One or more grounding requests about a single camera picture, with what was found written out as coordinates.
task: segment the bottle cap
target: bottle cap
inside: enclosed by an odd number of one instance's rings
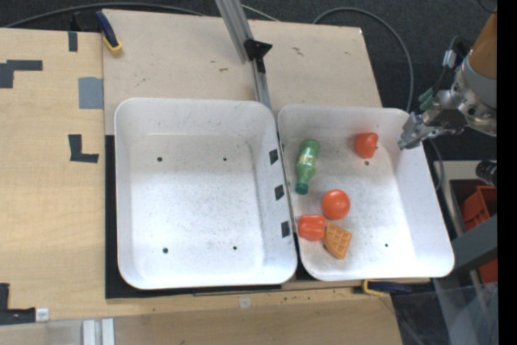
[[[309,185],[305,183],[298,183],[295,188],[298,194],[307,194],[309,192]]]

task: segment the black bracket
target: black bracket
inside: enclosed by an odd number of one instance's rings
[[[264,65],[263,58],[272,47],[272,44],[266,44],[254,39],[248,39],[246,42],[244,42],[244,49],[246,50],[248,58],[251,61],[255,60],[257,62],[257,69],[261,74],[266,73],[266,66]]]
[[[0,284],[0,325],[15,325],[36,321],[36,308],[8,309],[9,284]]]

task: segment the red tomato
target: red tomato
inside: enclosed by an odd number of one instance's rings
[[[305,214],[298,219],[298,236],[311,242],[322,240],[325,236],[326,219],[321,214]]]
[[[375,133],[362,133],[355,136],[354,149],[362,158],[372,158],[377,149],[379,136]]]
[[[350,212],[350,199],[343,190],[330,190],[322,197],[323,213],[331,220],[344,218]]]

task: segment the waffle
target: waffle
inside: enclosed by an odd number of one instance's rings
[[[351,239],[352,233],[327,221],[323,244],[332,255],[338,259],[344,259]]]

